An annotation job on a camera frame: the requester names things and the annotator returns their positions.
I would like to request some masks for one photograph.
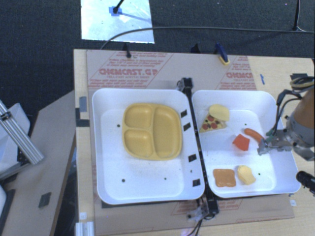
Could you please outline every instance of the pepperoni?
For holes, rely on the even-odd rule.
[[[208,119],[209,121],[214,121],[214,120],[215,120],[212,116],[207,116],[207,119]]]
[[[218,125],[216,125],[216,124],[213,122],[213,123],[211,123],[211,127],[212,127],[213,129],[216,129],[216,128],[218,127]]]

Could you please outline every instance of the yellow plate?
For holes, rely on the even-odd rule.
[[[123,143],[126,151],[137,158],[173,159],[182,149],[179,115],[160,104],[132,104],[124,112]]]

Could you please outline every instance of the sausage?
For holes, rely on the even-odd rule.
[[[252,130],[251,128],[246,128],[244,130],[244,133],[250,137],[253,137],[258,143],[260,143],[261,139],[264,139],[261,134],[259,134],[255,130]]]

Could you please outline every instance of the table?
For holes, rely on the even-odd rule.
[[[248,57],[252,69],[253,78],[258,90],[270,93],[274,98],[283,89],[289,88],[290,75],[293,73],[307,73],[314,75],[314,64],[311,59],[272,58],[272,57]],[[80,98],[87,95],[87,58],[86,50],[74,50],[74,74],[75,74],[75,106],[80,107]],[[297,103],[292,103],[285,109],[284,115],[290,115]],[[77,111],[77,121],[89,119],[87,111]],[[78,204],[80,222],[94,221],[94,197],[93,178],[91,164],[91,140],[90,130],[82,125],[76,129],[77,138],[77,174],[78,174]],[[294,154],[299,170],[314,174],[314,163],[306,162],[303,158]],[[272,221],[260,221],[242,224],[218,225],[201,227],[199,234],[206,235],[312,235],[315,225],[311,222],[315,216],[315,199],[307,190],[301,188],[290,197],[296,202],[294,207],[294,219],[281,219]],[[180,235],[184,230],[166,230],[156,232],[136,233],[144,236],[170,236]]]

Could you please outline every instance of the pizza slice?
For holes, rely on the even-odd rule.
[[[222,129],[225,128],[226,124],[224,121],[219,120],[212,115],[208,114],[203,121],[201,128],[199,129],[199,132],[207,132],[211,130],[217,130],[217,129]]]

